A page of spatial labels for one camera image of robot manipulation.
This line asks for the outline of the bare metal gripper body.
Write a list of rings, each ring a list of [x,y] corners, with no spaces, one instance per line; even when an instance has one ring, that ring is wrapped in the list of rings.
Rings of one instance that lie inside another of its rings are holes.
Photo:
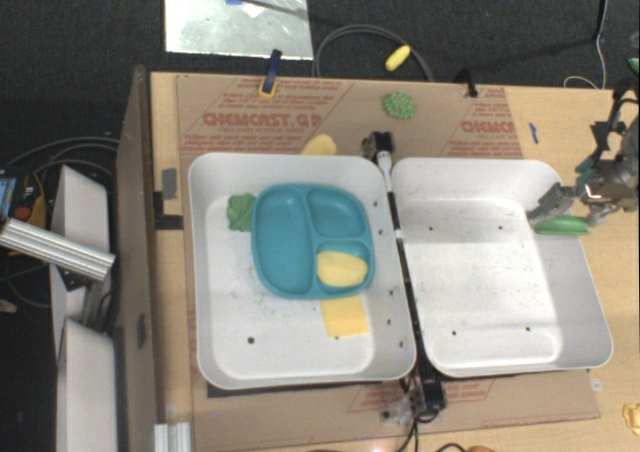
[[[637,158],[615,157],[594,162],[588,157],[575,172],[578,198],[591,213],[635,212],[638,209]]]

